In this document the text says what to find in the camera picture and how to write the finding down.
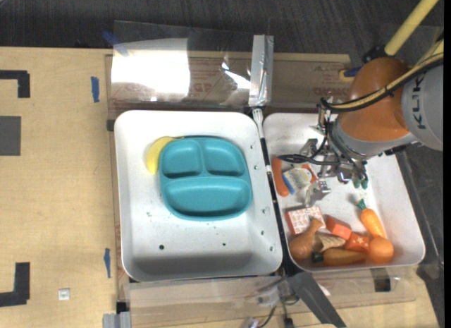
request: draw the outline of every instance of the wooden table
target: wooden table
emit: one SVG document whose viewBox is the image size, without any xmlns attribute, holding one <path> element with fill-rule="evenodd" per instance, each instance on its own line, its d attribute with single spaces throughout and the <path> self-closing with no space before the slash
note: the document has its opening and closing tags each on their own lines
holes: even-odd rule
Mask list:
<svg viewBox="0 0 451 328">
<path fill-rule="evenodd" d="M 22 126 L 20 156 L 0 156 L 0 292 L 13 290 L 15 263 L 30 263 L 30 299 L 0 308 L 0 327 L 101 327 L 103 314 L 115 312 L 108 55 L 109 49 L 0 47 L 1 70 L 31 77 L 28 99 L 17 97 L 17 81 L 0 80 L 0 116 L 21 116 Z M 91 77 L 99 79 L 99 102 Z M 415 301 L 338 312 L 350 327 L 437 327 L 424 283 L 413 271 L 408 279 Z M 58 299 L 63 288 L 69 300 Z M 292 317 L 299 326 L 319 323 L 309 312 Z M 267 327 L 282 324 L 274 318 Z"/>
</svg>

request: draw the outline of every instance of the black cable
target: black cable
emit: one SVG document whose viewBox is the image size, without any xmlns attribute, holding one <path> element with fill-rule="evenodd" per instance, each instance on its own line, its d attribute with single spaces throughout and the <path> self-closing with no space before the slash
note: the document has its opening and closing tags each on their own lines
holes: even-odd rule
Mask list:
<svg viewBox="0 0 451 328">
<path fill-rule="evenodd" d="M 370 94 L 367 94 L 365 96 L 359 97 L 357 99 L 353 99 L 353 100 L 350 100 L 350 101 L 347 101 L 347 102 L 343 102 L 341 104 L 329 104 L 324 97 L 320 98 L 320 101 L 321 101 L 321 104 L 324 107 L 324 109 L 329 110 L 332 114 L 337 114 L 337 113 L 340 113 L 340 112 L 357 111 L 357 110 L 363 109 L 365 107 L 371 106 L 372 104 L 375 104 L 376 102 L 381 101 L 382 99 L 386 98 L 387 96 L 392 95 L 394 93 L 394 91 L 398 90 L 400 87 L 404 86 L 406 83 L 408 83 L 411 80 L 415 79 L 416 77 L 418 77 L 422 73 L 424 73 L 426 71 L 429 71 L 432 68 L 434 68 L 436 66 L 440 66 L 440 65 L 443 65 L 443 59 L 434 61 L 432 63 L 429 63 L 429 64 L 423 66 L 418 71 L 416 71 L 413 75 L 409 75 L 406 78 L 403 78 L 400 82 L 398 82 L 396 85 L 394 85 L 389 90 L 387 89 L 387 86 L 385 86 L 385 92 L 383 94 L 371 99 L 368 102 L 365 102 L 365 103 L 360 104 L 360 105 L 355 106 L 355 107 L 340 108 L 340 106 L 343 106 L 343 105 L 354 104 L 354 103 L 357 103 L 357 102 L 362 101 L 364 99 L 368 99 L 372 95 L 378 93 L 380 90 L 377 90 L 377 91 L 372 92 Z"/>
<path fill-rule="evenodd" d="M 305 155 L 299 155 L 299 154 L 288 154 L 288 155 L 280 155 L 277 156 L 278 159 L 284 161 L 284 162 L 290 162 L 291 164 L 302 164 L 303 162 L 309 162 L 313 165 L 331 165 L 331 166 L 338 166 L 340 165 L 340 162 L 320 162 L 318 160 L 314 160 L 311 157 L 307 157 Z"/>
<path fill-rule="evenodd" d="M 315 157 L 317 157 L 319 155 L 319 153 L 322 151 L 322 149 L 324 148 L 324 146 L 326 145 L 329 121 L 330 121 L 330 118 L 328 118 L 327 121 L 324 123 L 323 141 L 321 142 L 321 145 L 319 145 L 319 148 L 315 151 L 315 153 L 313 153 L 313 155 L 310 156 L 310 159 L 314 159 Z"/>
<path fill-rule="evenodd" d="M 276 308 L 277 308 L 277 306 L 274 305 L 273 308 L 271 309 L 271 311 L 270 311 L 268 317 L 267 317 L 266 320 L 264 321 L 264 323 L 263 323 L 262 325 L 257 326 L 257 328 L 263 328 L 264 326 L 266 326 L 266 325 L 269 323 L 269 321 L 271 320 L 271 318 L 272 318 L 273 315 L 274 315 L 274 312 L 276 311 Z"/>
<path fill-rule="evenodd" d="M 288 318 L 288 311 L 287 311 L 287 307 L 285 305 L 285 302 L 282 300 L 282 308 L 283 308 L 283 315 L 284 318 Z"/>
<path fill-rule="evenodd" d="M 283 304 L 285 304 L 285 305 L 295 305 L 295 304 L 297 304 L 297 302 L 299 302 L 299 297 L 298 296 L 296 296 L 296 299 L 293 301 L 293 302 L 288 302 L 288 300 L 284 300 L 283 301 Z"/>
</svg>

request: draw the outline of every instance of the small box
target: small box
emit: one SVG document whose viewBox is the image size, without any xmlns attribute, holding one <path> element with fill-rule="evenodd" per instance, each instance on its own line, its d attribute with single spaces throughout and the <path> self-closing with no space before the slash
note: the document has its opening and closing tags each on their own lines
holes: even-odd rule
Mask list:
<svg viewBox="0 0 451 328">
<path fill-rule="evenodd" d="M 302 164 L 285 171 L 282 177 L 291 194 L 318 180 L 318 176 L 310 164 Z"/>
<path fill-rule="evenodd" d="M 305 207 L 303 209 L 292 210 L 285 213 L 285 218 L 293 235 L 301 234 L 307 230 L 312 218 L 318 219 L 323 223 L 321 228 L 326 227 L 323 214 L 319 207 Z"/>
<path fill-rule="evenodd" d="M 369 253 L 369 237 L 352 232 L 345 244 L 346 250 L 353 250 L 361 253 Z"/>
<path fill-rule="evenodd" d="M 330 215 L 327 216 L 326 228 L 336 236 L 348 240 L 351 236 L 352 230 L 349 224 L 338 220 Z"/>
</svg>

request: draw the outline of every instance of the black tape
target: black tape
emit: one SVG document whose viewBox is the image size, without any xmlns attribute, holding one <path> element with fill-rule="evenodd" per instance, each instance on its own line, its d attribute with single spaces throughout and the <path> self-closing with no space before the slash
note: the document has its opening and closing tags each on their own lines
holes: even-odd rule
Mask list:
<svg viewBox="0 0 451 328">
<path fill-rule="evenodd" d="M 14 290 L 0 293 L 0 307 L 27 304 L 30 299 L 30 263 L 16 263 Z"/>
<path fill-rule="evenodd" d="M 0 116 L 0 156 L 20 156 L 22 118 Z"/>
<path fill-rule="evenodd" d="M 128 304 L 124 300 L 117 300 L 116 301 L 116 314 L 119 315 L 122 312 L 128 312 Z"/>
<path fill-rule="evenodd" d="M 116 122 L 116 120 L 107 120 L 106 121 L 106 129 L 108 131 L 113 132 L 114 131 L 114 123 Z"/>
<path fill-rule="evenodd" d="M 20 70 L 0 70 L 0 80 L 17 80 L 17 97 L 30 98 L 30 74 Z"/>
<path fill-rule="evenodd" d="M 371 275 L 374 280 L 374 291 L 391 291 L 391 280 L 386 268 L 372 268 Z"/>
</svg>

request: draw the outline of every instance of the white sink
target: white sink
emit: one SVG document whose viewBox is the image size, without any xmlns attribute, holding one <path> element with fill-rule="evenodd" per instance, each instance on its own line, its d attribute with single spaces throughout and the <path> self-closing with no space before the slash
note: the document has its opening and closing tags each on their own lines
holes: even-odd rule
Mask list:
<svg viewBox="0 0 451 328">
<path fill-rule="evenodd" d="M 114 126 L 121 209 L 123 266 L 137 281 L 270 274 L 282 262 L 257 126 L 244 114 L 127 111 Z M 214 136 L 245 156 L 252 202 L 240 216 L 218 221 L 181 219 L 166 208 L 159 176 L 145 166 L 163 136 Z"/>
<path fill-rule="evenodd" d="M 299 154 L 299 150 L 310 138 L 319 142 L 322 135 L 311 126 L 317 124 L 317 114 L 271 114 L 264 121 L 264 134 L 270 158 L 282 154 Z M 289 169 L 286 163 L 283 168 Z M 352 183 L 339 183 L 337 178 L 327 178 L 331 192 L 315 205 L 320 207 L 324 215 L 331 215 L 347 222 L 356 233 L 367 234 L 360 222 L 359 209 L 355 203 L 365 199 L 367 207 L 374 209 L 382 221 L 387 237 L 395 247 L 395 256 L 385 267 L 417 265 L 423 260 L 425 245 L 423 236 L 409 198 L 404 180 L 397 163 L 396 156 L 374 157 L 366 165 L 369 187 L 356 189 Z M 304 196 L 278 196 L 278 204 L 282 215 L 293 207 L 302 206 Z M 289 241 L 292 236 L 283 217 L 285 236 Z M 358 265 L 342 267 L 322 267 L 310 259 L 301 264 L 294 262 L 299 268 L 308 272 L 327 272 L 382 267 L 367 260 Z"/>
</svg>

